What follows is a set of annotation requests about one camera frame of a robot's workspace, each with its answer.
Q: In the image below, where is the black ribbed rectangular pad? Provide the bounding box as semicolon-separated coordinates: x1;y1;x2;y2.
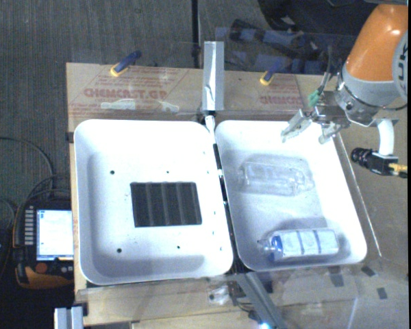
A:
129;181;203;228

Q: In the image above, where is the white plastic tray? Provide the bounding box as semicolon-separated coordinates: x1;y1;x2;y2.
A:
213;119;369;273
73;118;235;287

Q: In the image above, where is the black cylinder on white bracket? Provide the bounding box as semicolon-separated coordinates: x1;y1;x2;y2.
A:
350;118;400;176

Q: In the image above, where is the brown cardboard board red print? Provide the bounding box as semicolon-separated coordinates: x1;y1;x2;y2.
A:
65;62;382;326

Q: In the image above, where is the clear bottle with blue label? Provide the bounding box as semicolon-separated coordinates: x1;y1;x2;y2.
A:
258;228;340;262

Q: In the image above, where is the clear plastic bottle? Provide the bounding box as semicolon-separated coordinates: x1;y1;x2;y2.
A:
237;160;316;197

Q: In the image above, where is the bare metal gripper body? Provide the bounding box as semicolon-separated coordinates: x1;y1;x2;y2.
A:
309;87;377;130

